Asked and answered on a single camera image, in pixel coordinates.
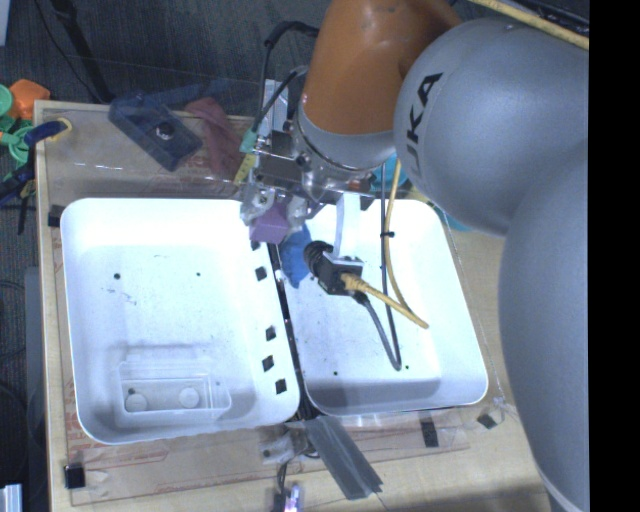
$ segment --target purple object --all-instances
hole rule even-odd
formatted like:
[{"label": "purple object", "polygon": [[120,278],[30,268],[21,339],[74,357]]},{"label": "purple object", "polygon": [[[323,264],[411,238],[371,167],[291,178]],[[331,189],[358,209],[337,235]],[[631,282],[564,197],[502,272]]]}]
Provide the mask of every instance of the purple object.
[{"label": "purple object", "polygon": [[275,203],[264,215],[251,221],[249,238],[254,242],[279,244],[288,231],[287,205]]}]

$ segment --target white tray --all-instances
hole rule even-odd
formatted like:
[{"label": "white tray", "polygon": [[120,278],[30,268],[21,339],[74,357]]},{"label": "white tray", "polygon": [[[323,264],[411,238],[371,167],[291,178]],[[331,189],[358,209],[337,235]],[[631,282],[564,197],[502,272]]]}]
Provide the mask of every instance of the white tray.
[{"label": "white tray", "polygon": [[[312,240],[333,244],[336,208],[325,207],[307,225]],[[354,256],[365,262],[363,279],[381,290],[380,202],[361,212],[355,229],[345,229]],[[396,201],[391,230],[400,291],[430,324],[425,330],[394,312],[401,371],[391,366],[365,308],[349,297],[327,295],[310,276],[297,290],[287,285],[307,392],[326,414],[468,405],[486,393],[484,361],[438,215],[424,203]],[[391,340],[384,304],[375,298],[371,303]]]},{"label": "white tray", "polygon": [[[128,443],[295,413],[299,388],[267,247],[252,250],[238,202],[81,199],[64,210],[61,233],[78,419],[91,437]],[[181,375],[163,372],[167,361]],[[150,404],[166,395],[171,405],[125,414],[124,362],[137,365],[134,387],[153,395]],[[208,409],[205,396],[176,406],[176,382],[204,389],[190,377],[213,386]],[[220,388],[230,404],[225,391],[211,400]]]},{"label": "white tray", "polygon": [[[295,413],[300,390],[268,250],[252,248],[239,208],[227,200],[82,199],[65,209],[78,418],[96,440],[254,428]],[[365,261],[363,277],[376,287],[379,215],[374,203],[347,233]],[[333,243],[335,207],[308,225],[313,239]],[[363,307],[326,295],[310,277],[297,290],[286,284],[306,390],[326,414],[463,405],[486,392],[482,355],[437,215],[400,201],[392,229],[401,289],[431,324],[423,330],[395,314],[400,372]],[[386,326],[384,306],[371,300]],[[177,396],[183,388],[190,388],[186,402]],[[145,395],[151,411],[140,409],[138,396],[127,402],[134,394]]]}]

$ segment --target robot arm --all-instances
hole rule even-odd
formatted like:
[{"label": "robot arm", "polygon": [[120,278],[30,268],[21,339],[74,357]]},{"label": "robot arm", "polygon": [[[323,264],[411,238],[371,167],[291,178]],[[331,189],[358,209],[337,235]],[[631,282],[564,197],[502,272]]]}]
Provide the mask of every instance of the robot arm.
[{"label": "robot arm", "polygon": [[444,211],[506,236],[502,342],[554,511],[590,509],[587,120],[583,49],[444,0],[334,0],[289,149],[311,201],[366,192],[395,151]]}]

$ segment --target yellow cable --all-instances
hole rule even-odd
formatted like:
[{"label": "yellow cable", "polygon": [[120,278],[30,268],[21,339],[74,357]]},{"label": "yellow cable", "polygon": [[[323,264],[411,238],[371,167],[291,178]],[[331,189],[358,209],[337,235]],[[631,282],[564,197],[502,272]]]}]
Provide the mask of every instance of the yellow cable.
[{"label": "yellow cable", "polygon": [[[384,232],[389,233],[389,227],[391,226],[391,213],[393,212],[393,204],[396,200],[396,194],[398,192],[398,182],[400,181],[400,159],[396,160],[396,167],[393,170],[393,182],[391,184],[391,192],[389,193],[389,204],[387,205],[387,213],[384,218]],[[387,274],[389,276],[389,282],[393,288],[393,291],[398,297],[398,302],[393,300],[388,295],[385,295],[379,290],[376,290],[373,286],[371,286],[366,281],[360,279],[358,276],[354,274],[342,274],[340,278],[345,284],[345,288],[347,290],[359,291],[368,293],[373,295],[375,298],[381,300],[385,304],[388,304],[390,307],[395,309],[398,313],[406,316],[409,320],[419,325],[423,329],[427,329],[429,324],[422,320],[418,315],[416,315],[411,308],[407,304],[407,301],[404,299],[404,296],[400,292],[400,287],[396,281],[395,275],[393,273],[393,266],[391,265],[391,251],[389,248],[389,236],[384,237],[384,257],[387,265]]]},{"label": "yellow cable", "polygon": [[510,5],[503,4],[498,0],[471,0],[474,4],[482,5],[484,7],[488,7],[489,9],[514,18],[518,21],[526,23],[527,25],[542,30],[549,35],[557,37],[558,39],[562,39],[571,44],[575,44],[579,48],[583,50],[589,51],[589,38],[576,34],[575,32],[571,32],[571,30],[567,30],[555,23],[551,23],[550,21],[544,20],[542,18],[538,18],[533,14],[529,14],[528,12],[521,11],[515,7],[511,7]]},{"label": "yellow cable", "polygon": [[429,206],[433,206],[433,203],[429,201],[425,196],[423,196],[415,185],[411,185],[411,188],[407,191],[404,196],[405,199],[413,199],[414,201],[420,201],[421,203],[428,204]]},{"label": "yellow cable", "polygon": [[[398,182],[400,181],[400,159],[396,159],[396,166],[393,170],[393,182],[391,183],[391,192],[389,193],[389,204],[387,206],[387,214],[384,218],[384,232],[389,233],[389,228],[391,226],[391,213],[393,212],[393,205],[396,200],[396,194],[398,192]],[[387,273],[389,275],[389,282],[391,283],[391,287],[398,297],[398,302],[402,304],[407,310],[411,311],[411,308],[407,304],[407,301],[404,299],[404,296],[400,292],[400,287],[396,281],[395,274],[393,273],[393,266],[391,265],[391,250],[389,248],[389,238],[390,236],[384,237],[384,257],[387,264]]]},{"label": "yellow cable", "polygon": [[423,329],[427,329],[429,327],[429,324],[427,322],[425,322],[424,320],[416,316],[414,313],[409,311],[407,308],[405,308],[401,304],[397,303],[388,295],[385,295],[380,290],[376,290],[373,286],[371,286],[366,281],[363,281],[355,274],[349,274],[345,272],[340,276],[340,279],[342,279],[342,281],[344,282],[344,287],[347,290],[353,290],[353,291],[363,292],[363,293],[368,293],[369,295],[373,295],[376,299],[379,299],[385,304],[388,304],[393,309],[395,309],[398,313],[406,316],[409,320],[419,325]]}]

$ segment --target black connector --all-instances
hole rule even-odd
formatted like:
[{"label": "black connector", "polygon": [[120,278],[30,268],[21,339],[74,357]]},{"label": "black connector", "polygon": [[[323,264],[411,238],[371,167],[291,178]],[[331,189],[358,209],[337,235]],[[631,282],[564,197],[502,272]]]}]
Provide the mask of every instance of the black connector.
[{"label": "black connector", "polygon": [[350,273],[362,276],[362,261],[358,258],[343,258],[334,261],[325,256],[325,252],[332,253],[333,246],[321,241],[311,242],[304,248],[303,258],[309,271],[318,279],[318,284],[329,295],[353,295],[345,288],[340,278],[342,274]]},{"label": "black connector", "polygon": [[364,292],[353,292],[353,300],[355,300],[361,306],[366,306],[367,303],[370,303],[369,297]]},{"label": "black connector", "polygon": [[86,486],[84,468],[81,464],[68,464],[64,467],[64,486],[67,489],[82,489]]}]

